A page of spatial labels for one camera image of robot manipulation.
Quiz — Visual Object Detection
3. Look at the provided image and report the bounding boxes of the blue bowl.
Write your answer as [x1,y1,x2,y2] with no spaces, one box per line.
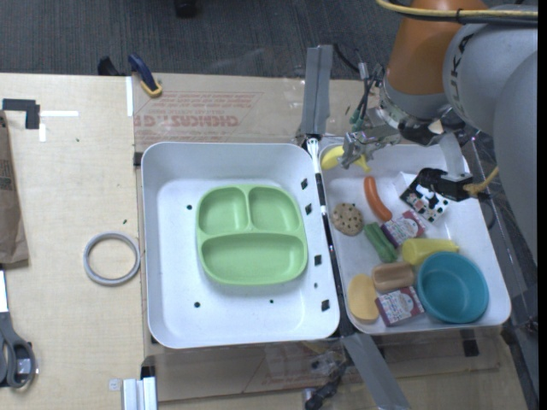
[415,251,491,325]

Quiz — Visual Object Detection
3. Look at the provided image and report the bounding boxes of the green celery stick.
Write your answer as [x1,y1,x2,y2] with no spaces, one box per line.
[362,221,399,265]

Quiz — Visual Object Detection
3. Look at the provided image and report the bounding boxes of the yellow oval bread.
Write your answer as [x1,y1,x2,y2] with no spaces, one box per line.
[346,273,381,325]

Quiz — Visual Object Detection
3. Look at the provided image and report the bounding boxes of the yellow banana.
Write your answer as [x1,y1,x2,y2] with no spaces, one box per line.
[320,144,373,174]

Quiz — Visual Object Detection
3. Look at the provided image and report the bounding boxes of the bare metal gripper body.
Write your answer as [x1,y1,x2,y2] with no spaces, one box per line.
[344,105,429,154]

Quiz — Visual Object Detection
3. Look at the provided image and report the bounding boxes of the black and white cow carton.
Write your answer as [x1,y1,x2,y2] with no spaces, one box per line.
[399,171,451,225]

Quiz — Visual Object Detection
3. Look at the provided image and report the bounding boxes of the brown cardboard board red print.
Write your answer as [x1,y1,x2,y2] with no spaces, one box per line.
[132,73,527,403]

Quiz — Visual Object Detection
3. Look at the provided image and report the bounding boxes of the grey handled scissors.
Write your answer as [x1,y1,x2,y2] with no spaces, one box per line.
[0,311,39,390]

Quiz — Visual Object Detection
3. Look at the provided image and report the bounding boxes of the green divided plate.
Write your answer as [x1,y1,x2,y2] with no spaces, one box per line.
[195,184,309,287]

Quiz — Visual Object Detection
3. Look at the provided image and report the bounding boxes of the yellow plastic bottle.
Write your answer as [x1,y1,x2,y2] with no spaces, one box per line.
[401,237,461,267]

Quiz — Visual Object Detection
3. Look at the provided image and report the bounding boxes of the brown hot dog bun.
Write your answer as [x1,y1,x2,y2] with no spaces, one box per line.
[371,261,417,295]

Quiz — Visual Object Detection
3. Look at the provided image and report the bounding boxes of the brown paper bag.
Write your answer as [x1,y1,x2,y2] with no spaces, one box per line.
[0,109,31,269]

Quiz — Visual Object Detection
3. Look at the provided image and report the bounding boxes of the brown chocolate chip biscuit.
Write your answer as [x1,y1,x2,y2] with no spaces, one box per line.
[331,202,366,237]

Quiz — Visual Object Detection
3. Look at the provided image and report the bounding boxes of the white plastic tray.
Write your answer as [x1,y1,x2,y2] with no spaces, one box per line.
[140,142,341,350]
[318,143,513,337]

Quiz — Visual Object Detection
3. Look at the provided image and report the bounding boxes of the orange sausage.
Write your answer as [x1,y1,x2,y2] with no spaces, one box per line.
[363,175,394,223]

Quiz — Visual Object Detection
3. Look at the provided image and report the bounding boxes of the purple and white carton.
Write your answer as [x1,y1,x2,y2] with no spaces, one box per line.
[380,209,427,249]
[374,285,426,328]

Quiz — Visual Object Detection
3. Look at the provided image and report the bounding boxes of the grey tape ring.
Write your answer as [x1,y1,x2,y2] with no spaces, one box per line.
[82,231,142,287]

